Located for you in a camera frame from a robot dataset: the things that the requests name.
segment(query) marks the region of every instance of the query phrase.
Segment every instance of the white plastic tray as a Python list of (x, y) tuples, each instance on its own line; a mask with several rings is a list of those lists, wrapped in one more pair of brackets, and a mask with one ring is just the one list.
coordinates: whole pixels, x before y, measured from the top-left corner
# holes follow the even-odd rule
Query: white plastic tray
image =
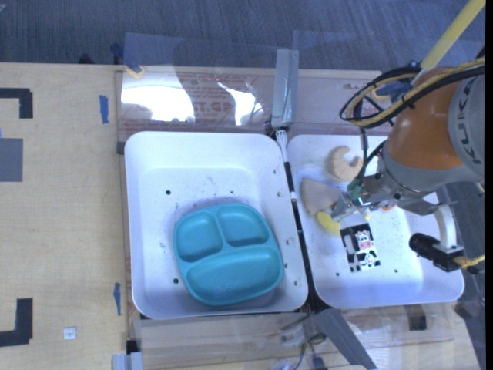
[[(132, 296), (153, 319), (293, 311), (307, 279), (279, 146), (250, 133), (141, 132), (125, 146)], [(256, 208), (277, 239), (284, 275), (271, 292), (224, 308), (196, 301), (181, 281), (173, 228), (201, 207), (241, 202)]]
[[(371, 150), (384, 137), (370, 136)], [(288, 154), (295, 188), (300, 198), (300, 183), (305, 177), (329, 183), (345, 190), (341, 182), (325, 170), (329, 152), (349, 146), (347, 155), (361, 155), (359, 136), (299, 135), (288, 143)], [(367, 173), (374, 173), (376, 160)], [(436, 196), (430, 195), (436, 202)], [(308, 258), (319, 297), (335, 308), (366, 308), (388, 305), (425, 304), (454, 301), (464, 290), (461, 271), (446, 273), (431, 261), (417, 257), (408, 245), (414, 233), (439, 237), (433, 216), (418, 215), (393, 208), (371, 212), (369, 224), (381, 266), (366, 271), (351, 272), (339, 234), (320, 226), (315, 216), (308, 214), (299, 202), (300, 219), (307, 243)]]

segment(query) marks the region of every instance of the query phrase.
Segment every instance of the small sticker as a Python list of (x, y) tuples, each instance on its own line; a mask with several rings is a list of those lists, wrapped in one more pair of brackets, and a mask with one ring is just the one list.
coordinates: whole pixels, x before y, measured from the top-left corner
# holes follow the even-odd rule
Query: small sticker
[(340, 232), (346, 248), (347, 262), (351, 272), (364, 271), (380, 266), (370, 225), (348, 227)]
[(71, 326), (70, 328), (63, 329), (63, 339), (64, 340), (75, 340), (77, 338), (77, 328)]

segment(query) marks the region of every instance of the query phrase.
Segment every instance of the tan object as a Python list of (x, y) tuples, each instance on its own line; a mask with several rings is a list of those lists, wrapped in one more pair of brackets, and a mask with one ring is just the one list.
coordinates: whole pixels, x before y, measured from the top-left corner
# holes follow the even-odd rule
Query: tan object
[(301, 201), (310, 215), (331, 207), (340, 194), (340, 190), (325, 183), (308, 179), (301, 181)]
[(356, 177), (363, 166), (363, 160), (356, 156), (348, 163), (344, 156), (350, 151), (349, 146), (338, 146), (329, 155), (329, 172), (342, 181), (349, 181)]

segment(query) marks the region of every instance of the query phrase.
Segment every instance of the gray square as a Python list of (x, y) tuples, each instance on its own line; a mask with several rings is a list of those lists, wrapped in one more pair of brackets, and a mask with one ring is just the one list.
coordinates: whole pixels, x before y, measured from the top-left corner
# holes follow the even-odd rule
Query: gray square
[(0, 182), (22, 182), (22, 139), (0, 138)]

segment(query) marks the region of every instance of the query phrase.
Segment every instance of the yellow pole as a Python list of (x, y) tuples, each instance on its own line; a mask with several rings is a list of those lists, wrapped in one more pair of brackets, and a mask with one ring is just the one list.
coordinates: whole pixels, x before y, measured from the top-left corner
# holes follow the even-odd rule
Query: yellow pole
[(440, 37), (433, 49), (421, 62), (421, 68), (423, 70), (431, 70), (440, 62), (441, 58), (454, 45), (485, 4), (486, 0), (469, 0), (454, 21), (448, 26), (448, 29)]

